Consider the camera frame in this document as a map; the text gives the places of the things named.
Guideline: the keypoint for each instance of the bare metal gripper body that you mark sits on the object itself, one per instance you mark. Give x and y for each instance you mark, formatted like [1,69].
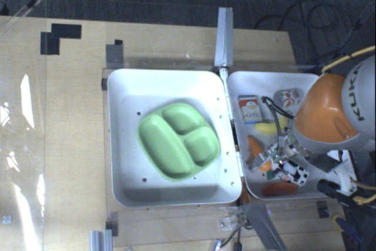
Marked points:
[289,150]

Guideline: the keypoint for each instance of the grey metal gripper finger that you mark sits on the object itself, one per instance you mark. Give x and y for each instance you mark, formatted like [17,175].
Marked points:
[256,162]
[276,169]

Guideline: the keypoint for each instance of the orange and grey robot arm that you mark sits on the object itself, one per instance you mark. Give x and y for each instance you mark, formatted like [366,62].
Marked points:
[326,108]

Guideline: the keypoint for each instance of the orange carrot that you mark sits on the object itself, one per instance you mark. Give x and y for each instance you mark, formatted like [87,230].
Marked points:
[255,147]

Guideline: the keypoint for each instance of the red sausage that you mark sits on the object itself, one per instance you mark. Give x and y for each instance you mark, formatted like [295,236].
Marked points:
[279,189]

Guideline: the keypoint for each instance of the yellow banana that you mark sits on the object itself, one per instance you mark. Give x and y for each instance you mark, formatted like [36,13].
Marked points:
[265,127]

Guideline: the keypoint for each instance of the white and orange can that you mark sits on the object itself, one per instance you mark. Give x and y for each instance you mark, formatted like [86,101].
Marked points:
[288,97]

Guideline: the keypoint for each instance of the orange and white carton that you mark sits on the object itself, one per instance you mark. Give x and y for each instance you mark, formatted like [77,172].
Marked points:
[249,110]

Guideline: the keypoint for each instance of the white plastic tray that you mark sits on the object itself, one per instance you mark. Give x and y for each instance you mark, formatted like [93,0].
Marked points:
[296,82]
[129,138]

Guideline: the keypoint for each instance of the thin black and white rod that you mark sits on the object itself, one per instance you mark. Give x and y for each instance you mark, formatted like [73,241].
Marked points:
[226,88]

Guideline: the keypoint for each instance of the green divided plate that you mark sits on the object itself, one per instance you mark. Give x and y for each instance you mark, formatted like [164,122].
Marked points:
[164,141]

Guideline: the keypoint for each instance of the black cylinder on white bracket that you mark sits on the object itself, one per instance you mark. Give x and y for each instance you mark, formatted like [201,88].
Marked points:
[337,182]

